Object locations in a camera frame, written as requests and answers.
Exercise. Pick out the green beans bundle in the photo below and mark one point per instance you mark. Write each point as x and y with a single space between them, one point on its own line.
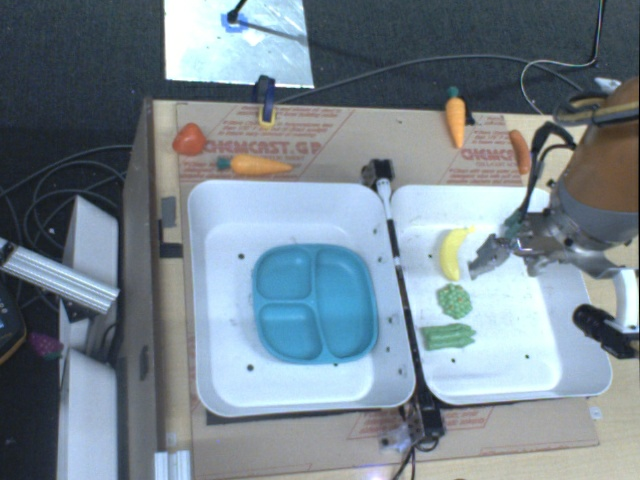
447 337

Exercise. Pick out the orange carrot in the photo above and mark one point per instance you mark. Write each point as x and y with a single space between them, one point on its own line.
260 165
455 115

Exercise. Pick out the white plastic tray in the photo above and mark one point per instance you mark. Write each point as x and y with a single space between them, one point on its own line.
515 328
225 278

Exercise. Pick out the yellow banana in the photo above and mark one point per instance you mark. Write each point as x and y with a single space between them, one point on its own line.
450 253

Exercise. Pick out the green peas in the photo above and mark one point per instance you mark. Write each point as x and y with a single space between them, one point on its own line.
454 300

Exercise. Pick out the black cylinder on white bracket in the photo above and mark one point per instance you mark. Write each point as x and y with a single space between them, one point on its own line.
602 328

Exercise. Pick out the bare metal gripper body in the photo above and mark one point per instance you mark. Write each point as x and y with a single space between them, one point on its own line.
547 245

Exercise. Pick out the brown cardboard board red print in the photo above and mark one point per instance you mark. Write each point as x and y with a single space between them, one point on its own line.
320 150

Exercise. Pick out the blue divided plate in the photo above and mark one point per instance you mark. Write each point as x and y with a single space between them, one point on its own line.
320 303

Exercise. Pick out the purple grapes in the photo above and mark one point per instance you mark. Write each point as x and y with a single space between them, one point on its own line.
46 345

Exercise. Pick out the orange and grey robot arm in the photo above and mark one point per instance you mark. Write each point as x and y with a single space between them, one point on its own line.
600 168

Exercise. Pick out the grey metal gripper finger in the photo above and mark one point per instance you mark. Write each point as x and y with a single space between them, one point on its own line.
482 267
496 246

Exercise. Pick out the orange sausage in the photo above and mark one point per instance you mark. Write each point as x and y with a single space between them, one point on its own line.
521 152

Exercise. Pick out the thin black and white rod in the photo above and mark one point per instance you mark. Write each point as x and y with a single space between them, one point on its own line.
403 288

